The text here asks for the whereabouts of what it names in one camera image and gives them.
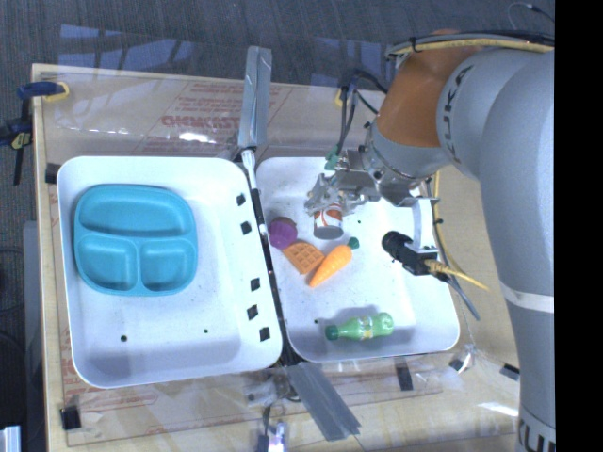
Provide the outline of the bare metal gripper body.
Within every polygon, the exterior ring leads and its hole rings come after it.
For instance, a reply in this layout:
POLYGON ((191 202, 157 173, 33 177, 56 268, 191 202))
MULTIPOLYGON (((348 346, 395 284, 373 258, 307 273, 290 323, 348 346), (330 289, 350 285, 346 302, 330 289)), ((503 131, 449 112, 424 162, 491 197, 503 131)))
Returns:
POLYGON ((368 202, 385 200, 396 207, 414 203, 411 190, 428 177, 428 165, 412 157, 404 148, 400 155, 388 156, 373 147, 347 149, 338 153, 331 149, 324 169, 333 176, 339 191, 366 194, 368 202))

